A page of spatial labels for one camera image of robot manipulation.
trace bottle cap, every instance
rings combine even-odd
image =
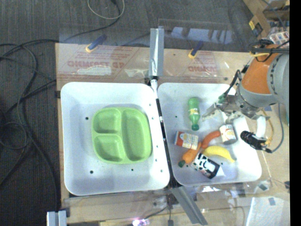
[[[199,129],[199,126],[198,126],[198,124],[194,124],[194,125],[192,125],[191,129],[192,129],[192,130],[198,130],[198,129]]]

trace white tray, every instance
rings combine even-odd
[[[220,113],[204,122],[200,119],[200,129],[192,131],[191,122],[188,118],[188,100],[191,97],[199,97],[200,113],[204,114],[206,109],[228,88],[229,85],[225,84],[195,83],[163,83],[158,88],[158,97],[160,99],[174,177],[184,186],[255,181],[261,176],[261,165],[256,150],[242,141],[239,136],[243,130],[249,131],[244,117],[234,120],[234,129],[237,133],[238,141],[225,146],[232,158],[237,160],[234,163],[230,163],[220,156],[210,157],[221,165],[225,176],[208,179],[190,166],[184,166],[183,168],[178,166],[178,161],[181,160],[187,149],[174,144],[176,131],[198,135],[199,140],[202,140],[208,133],[218,130],[225,122],[225,118]],[[214,139],[209,145],[223,146],[222,139],[220,137]]]
[[[64,182],[74,195],[164,188],[170,179],[158,108],[153,90],[143,84],[71,82],[61,90]],[[104,107],[129,106],[143,111],[152,139],[150,157],[134,164],[101,161],[92,145],[94,113]]]

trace white label can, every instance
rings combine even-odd
[[[233,144],[237,141],[233,126],[231,124],[222,125],[220,127],[222,142],[225,145]]]

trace white cable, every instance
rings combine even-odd
[[[96,12],[91,8],[89,1],[90,1],[90,0],[87,1],[87,2],[88,2],[88,7],[89,7],[89,9],[90,9],[95,15],[97,15],[97,16],[99,16],[99,17],[101,17],[101,18],[104,18],[104,19],[117,19],[117,18],[121,17],[122,14],[123,14],[123,12],[124,12],[124,7],[125,7],[124,0],[122,0],[122,6],[123,6],[122,12],[121,12],[117,17],[104,17],[104,16],[102,16],[102,15],[96,13]]]

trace robotic arm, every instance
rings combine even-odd
[[[272,151],[265,147],[267,140],[263,137],[268,117],[257,113],[264,107],[280,103],[285,105],[289,118],[289,52],[273,53],[273,49],[277,50],[275,46],[268,45],[266,49],[269,49],[270,53],[256,57],[243,78],[238,70],[230,88],[202,116],[202,120],[206,120],[218,110],[226,114],[226,123],[240,116],[257,120],[257,133],[243,131],[240,137],[253,148],[268,153]],[[239,83],[235,95],[228,95],[237,79]]]

